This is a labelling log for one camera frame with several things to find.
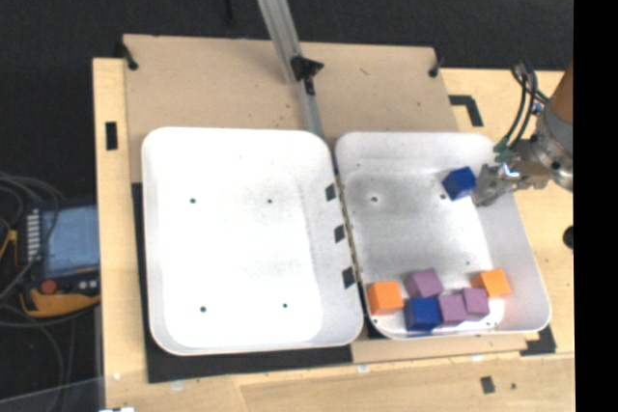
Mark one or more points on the flat brown cardboard board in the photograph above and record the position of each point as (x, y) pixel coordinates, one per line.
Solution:
(227, 82)

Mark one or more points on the black cylinder on white bracket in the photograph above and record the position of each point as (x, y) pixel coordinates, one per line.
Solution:
(569, 237)

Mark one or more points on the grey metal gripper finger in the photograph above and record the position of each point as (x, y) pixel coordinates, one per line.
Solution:
(484, 193)
(510, 177)

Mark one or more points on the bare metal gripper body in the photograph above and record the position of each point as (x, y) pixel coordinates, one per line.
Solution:
(541, 166)

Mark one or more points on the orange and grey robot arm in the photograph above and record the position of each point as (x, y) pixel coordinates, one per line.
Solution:
(563, 111)

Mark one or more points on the purple cube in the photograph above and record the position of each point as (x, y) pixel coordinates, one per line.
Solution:
(476, 301)
(424, 282)
(453, 309)

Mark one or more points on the orange cube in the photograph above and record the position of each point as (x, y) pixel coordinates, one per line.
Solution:
(384, 296)
(493, 282)

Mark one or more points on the white plastic tray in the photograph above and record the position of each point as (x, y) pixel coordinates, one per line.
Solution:
(241, 246)
(420, 231)

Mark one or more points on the blue cube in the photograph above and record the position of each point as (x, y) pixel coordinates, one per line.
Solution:
(458, 182)
(423, 313)

